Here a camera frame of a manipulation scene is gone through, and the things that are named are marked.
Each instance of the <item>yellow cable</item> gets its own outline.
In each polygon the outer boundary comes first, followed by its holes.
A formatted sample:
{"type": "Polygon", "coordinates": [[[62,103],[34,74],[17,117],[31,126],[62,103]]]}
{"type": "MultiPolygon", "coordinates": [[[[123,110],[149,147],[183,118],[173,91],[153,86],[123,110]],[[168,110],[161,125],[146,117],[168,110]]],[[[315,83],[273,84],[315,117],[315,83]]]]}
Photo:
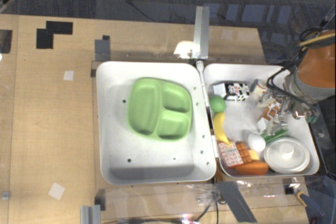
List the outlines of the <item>yellow cable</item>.
{"type": "Polygon", "coordinates": [[[316,42],[316,41],[319,41],[319,40],[324,40],[324,39],[331,38],[331,37],[334,37],[334,36],[335,36],[335,34],[329,34],[329,35],[325,35],[325,36],[320,36],[320,37],[308,39],[306,41],[300,42],[299,45],[300,46],[305,46],[305,45],[311,44],[313,42],[316,42]]]}

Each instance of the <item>white tray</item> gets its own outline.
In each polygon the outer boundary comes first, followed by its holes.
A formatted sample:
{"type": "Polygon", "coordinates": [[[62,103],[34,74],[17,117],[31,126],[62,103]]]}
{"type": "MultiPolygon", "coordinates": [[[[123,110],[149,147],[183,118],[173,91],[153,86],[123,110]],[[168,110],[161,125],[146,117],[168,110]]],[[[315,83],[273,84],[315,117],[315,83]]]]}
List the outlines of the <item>white tray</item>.
{"type": "MultiPolygon", "coordinates": [[[[255,79],[267,80],[275,72],[279,71],[279,66],[258,66],[258,65],[235,65],[235,64],[210,64],[204,70],[205,83],[209,96],[213,94],[212,85],[223,81],[242,81],[247,82],[249,88],[255,79]]],[[[282,88],[287,72],[281,73],[275,79],[275,84],[282,88]]],[[[223,129],[229,139],[234,141],[243,141],[247,145],[247,135],[249,133],[258,133],[257,122],[261,118],[265,109],[258,109],[256,105],[258,98],[251,95],[246,101],[226,101],[225,121],[223,129]]],[[[308,148],[310,153],[310,163],[308,167],[300,173],[284,175],[269,171],[264,176],[246,176],[240,175],[234,169],[222,170],[229,176],[237,178],[246,177],[284,177],[313,175],[319,169],[318,154],[310,133],[309,125],[304,118],[295,120],[291,115],[287,116],[289,135],[300,140],[308,148]]]]}
{"type": "Polygon", "coordinates": [[[97,69],[101,172],[107,182],[133,185],[204,181],[216,162],[197,70],[184,63],[105,62],[97,69]],[[143,77],[182,85],[193,101],[190,131],[178,141],[155,141],[130,131],[127,100],[143,77]]]}

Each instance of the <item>white paper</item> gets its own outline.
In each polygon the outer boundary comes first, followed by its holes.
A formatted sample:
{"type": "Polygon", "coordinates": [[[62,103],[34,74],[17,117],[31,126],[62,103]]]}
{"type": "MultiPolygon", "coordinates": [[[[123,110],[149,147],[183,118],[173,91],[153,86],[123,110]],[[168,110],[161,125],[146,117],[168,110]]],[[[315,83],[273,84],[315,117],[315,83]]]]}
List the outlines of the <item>white paper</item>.
{"type": "Polygon", "coordinates": [[[74,73],[75,73],[75,72],[72,71],[72,70],[65,71],[63,80],[68,80],[68,81],[73,80],[73,75],[74,75],[74,73]]]}
{"type": "Polygon", "coordinates": [[[57,184],[56,182],[52,185],[49,195],[54,197],[57,200],[60,200],[63,193],[64,193],[65,187],[62,187],[60,184],[57,184]]]}

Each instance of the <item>green divided tray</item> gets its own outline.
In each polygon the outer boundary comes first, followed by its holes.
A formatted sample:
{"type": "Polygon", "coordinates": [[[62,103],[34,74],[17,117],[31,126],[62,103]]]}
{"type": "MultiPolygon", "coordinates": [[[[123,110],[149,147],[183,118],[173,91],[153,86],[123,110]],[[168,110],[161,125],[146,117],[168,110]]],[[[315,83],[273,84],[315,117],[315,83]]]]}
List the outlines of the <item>green divided tray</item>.
{"type": "Polygon", "coordinates": [[[178,140],[190,129],[192,99],[183,87],[142,78],[131,90],[127,124],[135,133],[156,140],[178,140]]]}

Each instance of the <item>wooden table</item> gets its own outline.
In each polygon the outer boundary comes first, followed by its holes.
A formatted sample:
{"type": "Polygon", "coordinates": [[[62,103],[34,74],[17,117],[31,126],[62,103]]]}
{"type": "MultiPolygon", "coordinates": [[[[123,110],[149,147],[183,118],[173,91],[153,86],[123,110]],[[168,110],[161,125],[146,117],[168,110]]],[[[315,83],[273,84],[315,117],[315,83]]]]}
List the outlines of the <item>wooden table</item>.
{"type": "MultiPolygon", "coordinates": [[[[148,195],[153,186],[133,190],[125,199],[128,188],[102,181],[95,165],[90,72],[95,39],[103,35],[111,38],[112,57],[146,55],[155,60],[171,57],[180,41],[193,40],[194,26],[0,15],[0,29],[13,31],[12,50],[0,62],[0,190],[12,193],[9,201],[0,200],[1,224],[79,223],[80,207],[92,206],[99,190],[110,193],[117,204],[102,212],[103,219],[120,214],[117,207],[129,215],[149,212],[157,216],[167,211],[160,208],[161,202],[170,208],[180,205],[183,184],[156,186],[165,189],[164,201],[159,201],[160,195],[148,195]],[[54,49],[36,49],[36,29],[46,28],[47,20],[73,22],[73,34],[54,35],[54,49]],[[74,79],[66,81],[64,74],[69,70],[74,71],[74,79]],[[60,200],[48,195],[53,183],[65,188],[60,200]],[[134,210],[132,205],[139,201],[146,203],[134,210]]],[[[265,63],[258,32],[251,28],[211,26],[209,55],[228,62],[265,63]]],[[[252,184],[264,186],[265,182],[252,184]]],[[[278,186],[281,182],[266,184],[278,186]]],[[[194,199],[192,192],[185,195],[194,199]]],[[[248,199],[257,203],[258,195],[248,199]]],[[[269,223],[273,217],[274,223],[294,223],[293,216],[296,223],[307,222],[304,208],[293,196],[281,199],[288,206],[277,206],[279,200],[273,200],[269,208],[253,209],[259,222],[269,223]]],[[[191,213],[202,211],[191,206],[191,213]]],[[[235,223],[227,205],[220,210],[221,221],[235,223]]],[[[214,208],[210,211],[202,223],[215,223],[214,208]]]]}

